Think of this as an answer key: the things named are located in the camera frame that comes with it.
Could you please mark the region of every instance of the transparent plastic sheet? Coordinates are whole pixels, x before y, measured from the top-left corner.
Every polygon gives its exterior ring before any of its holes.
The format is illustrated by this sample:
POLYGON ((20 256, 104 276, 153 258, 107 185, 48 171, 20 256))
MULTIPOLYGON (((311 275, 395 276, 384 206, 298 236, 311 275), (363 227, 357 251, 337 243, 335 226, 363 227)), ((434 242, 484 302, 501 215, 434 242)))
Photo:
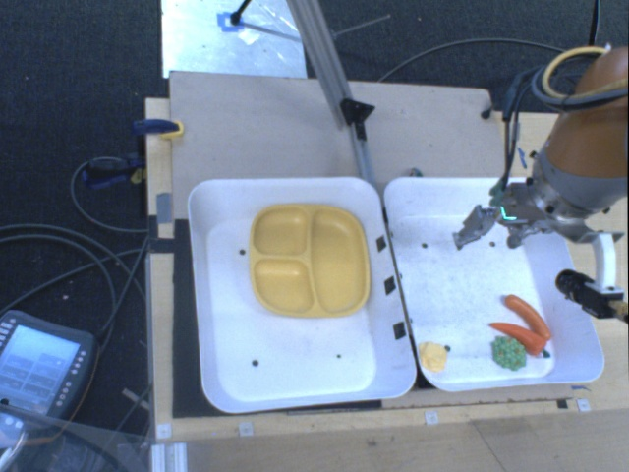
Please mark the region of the transparent plastic sheet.
POLYGON ((144 472, 151 444, 145 436, 0 410, 0 472, 144 472))
POLYGON ((305 78, 304 47, 285 0, 162 0, 163 77, 171 71, 305 78))

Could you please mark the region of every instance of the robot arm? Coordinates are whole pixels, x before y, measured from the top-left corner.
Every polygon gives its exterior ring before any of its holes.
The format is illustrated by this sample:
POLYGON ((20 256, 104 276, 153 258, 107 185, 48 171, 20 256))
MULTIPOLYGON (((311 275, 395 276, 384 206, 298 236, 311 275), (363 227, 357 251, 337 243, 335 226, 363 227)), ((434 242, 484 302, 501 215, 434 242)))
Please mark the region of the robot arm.
POLYGON ((560 110, 550 136, 538 152, 525 183, 505 177, 490 192, 491 206, 476 206, 454 233, 459 249, 487 234, 495 223, 509 230, 507 244, 517 248, 527 236, 557 232, 574 243, 593 245, 597 277, 563 271, 557 288, 598 318, 627 321, 624 292, 614 285, 613 243, 623 233, 599 233, 585 223, 627 196, 628 49, 584 47, 558 56, 532 79, 534 94, 560 110), (551 86, 553 72, 579 56, 597 55, 574 92, 551 86))

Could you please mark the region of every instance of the device screen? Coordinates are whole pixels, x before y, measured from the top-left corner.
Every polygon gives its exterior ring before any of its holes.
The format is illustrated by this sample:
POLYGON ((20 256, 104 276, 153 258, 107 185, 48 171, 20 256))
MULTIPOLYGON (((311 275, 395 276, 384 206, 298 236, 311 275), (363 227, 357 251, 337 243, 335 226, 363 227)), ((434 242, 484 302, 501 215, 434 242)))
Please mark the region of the device screen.
POLYGON ((46 414, 79 347, 79 343, 18 325, 0 355, 3 399, 46 414))

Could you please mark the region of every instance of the green light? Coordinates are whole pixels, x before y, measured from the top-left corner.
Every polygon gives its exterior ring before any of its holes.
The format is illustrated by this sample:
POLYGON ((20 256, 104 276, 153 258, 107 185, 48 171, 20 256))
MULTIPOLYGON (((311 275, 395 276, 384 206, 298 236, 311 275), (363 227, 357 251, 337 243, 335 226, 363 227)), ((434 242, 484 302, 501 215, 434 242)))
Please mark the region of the green light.
POLYGON ((500 214, 502 215, 503 220, 517 220, 517 216, 507 216, 507 212, 504 209, 504 206, 500 207, 500 214))

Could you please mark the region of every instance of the orange carrot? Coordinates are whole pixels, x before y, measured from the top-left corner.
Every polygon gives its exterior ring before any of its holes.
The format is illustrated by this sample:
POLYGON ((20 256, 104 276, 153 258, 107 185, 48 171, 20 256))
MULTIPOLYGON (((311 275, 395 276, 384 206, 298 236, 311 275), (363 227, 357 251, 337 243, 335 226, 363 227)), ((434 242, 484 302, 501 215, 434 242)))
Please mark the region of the orange carrot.
POLYGON ((539 355, 546 346, 546 340, 543 337, 522 326, 504 324, 501 322, 494 322, 493 324, 489 324, 489 326, 520 341, 529 355, 539 355))
POLYGON ((539 334, 546 341, 550 339, 550 329, 540 314, 525 300, 517 295, 508 295, 504 298, 504 304, 514 311, 529 325, 533 332, 539 334))

